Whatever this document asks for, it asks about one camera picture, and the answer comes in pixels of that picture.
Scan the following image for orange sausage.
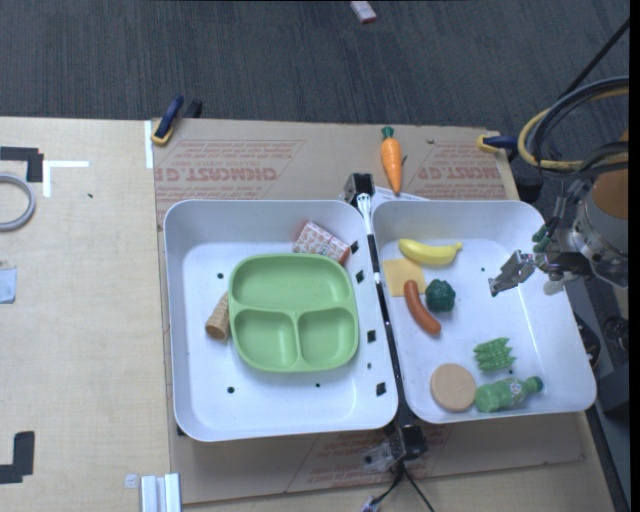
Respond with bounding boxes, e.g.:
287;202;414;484
403;279;443;337

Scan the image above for yellow banana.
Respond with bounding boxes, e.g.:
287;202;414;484
397;237;465;268

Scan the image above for red and white small box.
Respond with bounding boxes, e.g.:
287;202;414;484
349;0;379;25

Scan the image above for green plastic bottle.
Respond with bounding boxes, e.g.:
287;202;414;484
473;375;545;414

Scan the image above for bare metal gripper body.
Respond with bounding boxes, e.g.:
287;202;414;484
535;230;630;290

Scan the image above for orange carrot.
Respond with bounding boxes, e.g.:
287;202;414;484
380;125;406;197

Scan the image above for green broccoli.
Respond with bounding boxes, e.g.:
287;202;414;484
424;278;457;314

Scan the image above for brown cardboard board red print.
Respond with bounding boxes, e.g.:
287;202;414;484
151;118;587;507

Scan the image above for white plastic tray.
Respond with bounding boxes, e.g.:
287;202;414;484
163;199;400;444
371;199;598;426

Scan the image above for thin black and white rod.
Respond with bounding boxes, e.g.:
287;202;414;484
356;194;410;427

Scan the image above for tan ice cream cone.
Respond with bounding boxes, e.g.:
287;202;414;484
204;290;232;343

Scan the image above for white tape roll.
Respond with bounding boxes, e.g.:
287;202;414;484
0;171;38;233

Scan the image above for black block with thin wires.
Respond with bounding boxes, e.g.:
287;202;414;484
361;423;430;472
343;172;376;204

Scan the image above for orange and white carton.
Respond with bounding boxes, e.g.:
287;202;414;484
291;220;352;266

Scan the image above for tan round biscuit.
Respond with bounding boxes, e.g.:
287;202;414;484
429;362;478;414

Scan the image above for green pea pods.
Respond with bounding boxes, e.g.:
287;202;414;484
472;337;518;373

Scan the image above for green divided plate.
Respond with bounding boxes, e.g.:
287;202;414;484
227;252;361;374

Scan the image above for yellow cheese slice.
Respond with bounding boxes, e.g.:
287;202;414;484
381;257;428;299

